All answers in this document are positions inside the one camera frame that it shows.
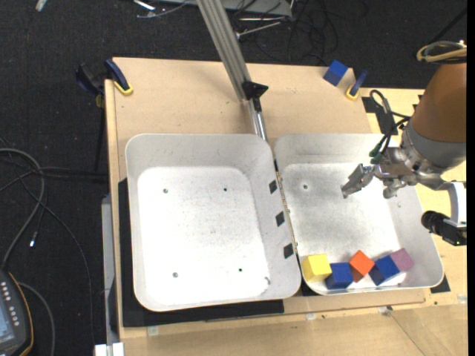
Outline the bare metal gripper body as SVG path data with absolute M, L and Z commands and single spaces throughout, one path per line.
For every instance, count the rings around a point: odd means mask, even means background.
M 372 158 L 373 175 L 383 182 L 386 191 L 423 185 L 439 190 L 445 184 L 444 168 L 434 165 L 413 149 L 389 147 Z

